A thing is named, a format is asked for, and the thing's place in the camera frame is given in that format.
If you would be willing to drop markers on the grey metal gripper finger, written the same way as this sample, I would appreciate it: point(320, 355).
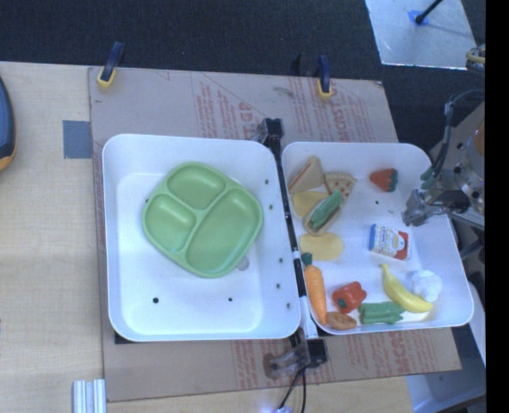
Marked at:
point(430, 210)
point(410, 208)

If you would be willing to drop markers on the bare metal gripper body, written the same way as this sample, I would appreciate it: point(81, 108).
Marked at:
point(454, 198)

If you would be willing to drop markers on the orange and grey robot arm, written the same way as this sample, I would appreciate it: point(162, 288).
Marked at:
point(479, 140)

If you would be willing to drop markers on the red toy strawberry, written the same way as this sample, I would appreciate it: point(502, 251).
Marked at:
point(383, 180)

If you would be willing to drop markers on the white blue red small carton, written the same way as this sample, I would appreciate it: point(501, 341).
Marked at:
point(389, 242)

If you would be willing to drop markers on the white plastic tray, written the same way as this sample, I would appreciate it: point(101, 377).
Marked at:
point(194, 308)
point(409, 162)

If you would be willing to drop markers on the tan toy waffle piece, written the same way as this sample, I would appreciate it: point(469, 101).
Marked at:
point(344, 183)

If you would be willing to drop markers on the white toy garlic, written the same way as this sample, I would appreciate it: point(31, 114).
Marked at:
point(426, 285)

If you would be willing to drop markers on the yellow banana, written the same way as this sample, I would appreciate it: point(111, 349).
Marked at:
point(398, 293)

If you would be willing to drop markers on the tan toy bun green filling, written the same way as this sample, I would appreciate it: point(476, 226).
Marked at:
point(323, 215)

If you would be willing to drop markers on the yellow oval toy chip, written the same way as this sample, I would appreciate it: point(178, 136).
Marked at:
point(320, 246)

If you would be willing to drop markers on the pale yellow toy chip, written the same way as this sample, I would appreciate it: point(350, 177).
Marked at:
point(306, 201)

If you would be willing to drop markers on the red toy bell pepper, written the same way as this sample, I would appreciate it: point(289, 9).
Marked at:
point(349, 296)

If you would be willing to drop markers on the tan triangular toy sandwich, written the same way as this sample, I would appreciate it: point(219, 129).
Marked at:
point(308, 174)

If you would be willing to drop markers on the green toy beans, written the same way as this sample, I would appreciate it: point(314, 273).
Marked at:
point(380, 313)

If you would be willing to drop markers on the thin black and white rod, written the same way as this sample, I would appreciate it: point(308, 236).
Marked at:
point(294, 248)

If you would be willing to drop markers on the orange toy carrot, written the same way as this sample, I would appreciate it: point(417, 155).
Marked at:
point(315, 288)

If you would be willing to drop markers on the orange toy tomato slice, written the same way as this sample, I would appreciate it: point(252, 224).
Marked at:
point(341, 321)

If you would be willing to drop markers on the green divided plate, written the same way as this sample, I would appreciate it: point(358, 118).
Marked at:
point(202, 220)

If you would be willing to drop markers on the brown cardboard board red print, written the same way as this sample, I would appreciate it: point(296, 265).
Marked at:
point(172, 101)

